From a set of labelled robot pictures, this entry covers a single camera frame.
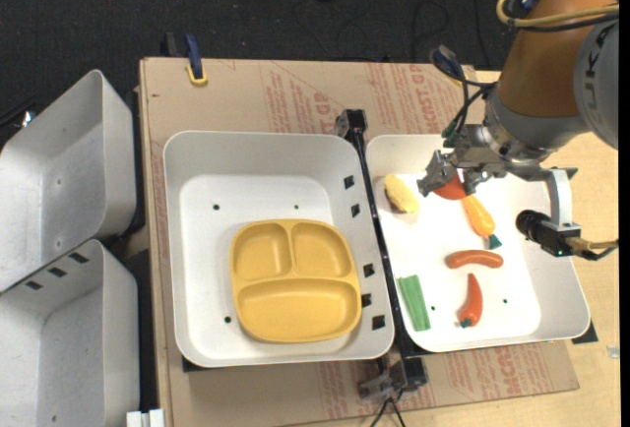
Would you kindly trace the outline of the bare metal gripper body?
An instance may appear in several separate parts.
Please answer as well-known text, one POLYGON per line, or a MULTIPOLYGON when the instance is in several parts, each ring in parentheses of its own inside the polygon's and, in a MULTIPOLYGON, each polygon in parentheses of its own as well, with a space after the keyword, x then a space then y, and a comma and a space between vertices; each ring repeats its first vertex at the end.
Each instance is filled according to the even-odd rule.
POLYGON ((488 180, 513 174, 530 179, 551 151, 531 147, 509 134, 501 126, 466 124, 444 135, 447 158, 465 180, 488 180))

